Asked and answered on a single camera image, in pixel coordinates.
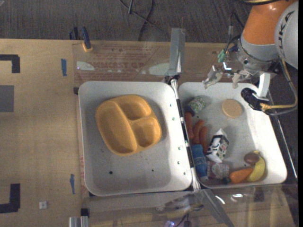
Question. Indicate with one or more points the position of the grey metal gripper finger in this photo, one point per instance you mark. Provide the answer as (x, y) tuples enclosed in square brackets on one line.
[(213, 75), (237, 78)]

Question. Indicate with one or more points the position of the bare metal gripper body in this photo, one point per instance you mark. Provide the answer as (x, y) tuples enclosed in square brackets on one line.
[(251, 66)]

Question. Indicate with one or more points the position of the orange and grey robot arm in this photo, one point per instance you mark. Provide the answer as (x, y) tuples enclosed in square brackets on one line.
[(262, 20)]

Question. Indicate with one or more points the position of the beige round biscuit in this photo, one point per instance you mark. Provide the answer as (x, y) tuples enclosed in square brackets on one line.
[(232, 108)]

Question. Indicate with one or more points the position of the orange sausage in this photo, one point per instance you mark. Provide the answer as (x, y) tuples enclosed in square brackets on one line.
[(203, 138), (189, 124), (197, 130)]

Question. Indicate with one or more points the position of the white plastic tray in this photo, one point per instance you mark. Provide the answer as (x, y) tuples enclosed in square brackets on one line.
[(255, 136), (142, 174)]

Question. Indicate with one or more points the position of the white printed carton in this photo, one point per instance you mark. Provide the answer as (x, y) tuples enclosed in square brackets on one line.
[(217, 145)]

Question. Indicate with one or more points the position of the brown round biscuit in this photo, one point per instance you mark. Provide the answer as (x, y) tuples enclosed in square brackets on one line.
[(251, 158)]

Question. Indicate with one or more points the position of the blue bottle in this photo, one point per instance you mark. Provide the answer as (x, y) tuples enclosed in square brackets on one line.
[(199, 162)]

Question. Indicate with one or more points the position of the pink and white packet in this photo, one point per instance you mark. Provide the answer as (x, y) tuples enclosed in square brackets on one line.
[(219, 170)]

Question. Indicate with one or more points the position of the yellow banana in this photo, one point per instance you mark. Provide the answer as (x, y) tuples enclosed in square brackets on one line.
[(258, 170)]

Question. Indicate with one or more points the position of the orange carrot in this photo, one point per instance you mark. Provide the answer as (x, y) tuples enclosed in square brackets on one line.
[(240, 175)]

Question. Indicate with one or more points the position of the orange divided plate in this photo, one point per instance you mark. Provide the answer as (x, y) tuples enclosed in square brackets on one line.
[(123, 126)]

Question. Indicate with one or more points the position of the black cylinder on white bracket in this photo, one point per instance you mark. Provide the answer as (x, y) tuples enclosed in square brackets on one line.
[(252, 99)]

